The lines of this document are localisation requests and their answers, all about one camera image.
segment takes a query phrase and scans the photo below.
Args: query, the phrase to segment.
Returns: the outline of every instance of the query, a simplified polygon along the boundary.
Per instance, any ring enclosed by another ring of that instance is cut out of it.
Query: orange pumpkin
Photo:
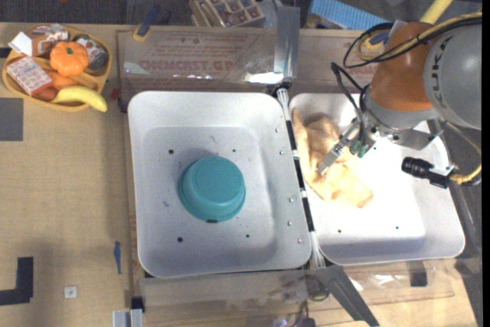
[[[87,49],[75,41],[59,41],[50,53],[50,65],[60,75],[73,77],[89,65]]]

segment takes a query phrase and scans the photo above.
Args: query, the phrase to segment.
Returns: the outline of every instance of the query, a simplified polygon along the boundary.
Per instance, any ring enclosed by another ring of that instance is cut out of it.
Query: brown stuffed toy
[[[338,126],[326,116],[305,125],[298,110],[292,111],[292,124],[306,183],[324,201],[343,201],[357,208],[366,206],[373,193],[354,173],[359,158],[352,155],[348,148],[324,175],[316,171],[338,141]]]

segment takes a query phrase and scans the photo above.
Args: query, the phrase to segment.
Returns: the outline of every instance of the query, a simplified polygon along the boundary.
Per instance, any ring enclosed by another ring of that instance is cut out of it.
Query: teal object
[[[233,218],[245,202],[245,181],[239,168],[222,157],[205,157],[190,164],[178,182],[185,209],[206,222]]]

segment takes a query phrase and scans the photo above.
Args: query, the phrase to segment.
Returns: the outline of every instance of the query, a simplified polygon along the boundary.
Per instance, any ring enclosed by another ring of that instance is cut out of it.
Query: wooden table
[[[19,31],[30,25],[0,23],[0,47],[7,47]],[[65,113],[26,101],[23,141],[0,142],[0,289],[15,288],[18,257],[34,258],[31,301],[0,306],[0,324],[8,327],[110,327],[113,311],[128,309],[135,294],[129,229],[132,193],[125,165],[126,114],[110,98],[119,86],[116,32],[128,31],[129,27],[72,26],[98,37],[115,54],[103,91],[109,109],[106,113],[92,109]],[[324,48],[325,38],[314,37],[319,34],[304,33],[312,37],[306,56],[314,58],[319,55],[315,51]],[[15,96],[0,83],[0,98],[5,97]],[[115,242],[121,244],[121,274],[113,255]],[[407,298],[419,301],[391,304],[371,297],[371,310],[381,325],[475,326],[463,282],[451,262],[436,270],[443,274],[446,296],[421,299],[412,293]],[[65,299],[65,286],[76,286],[77,298]],[[430,297],[428,293],[424,294],[426,298]],[[310,315],[317,325],[344,325],[350,320],[343,309],[335,306],[312,304]],[[157,309],[145,314],[145,327],[247,325],[240,312],[168,323]]]

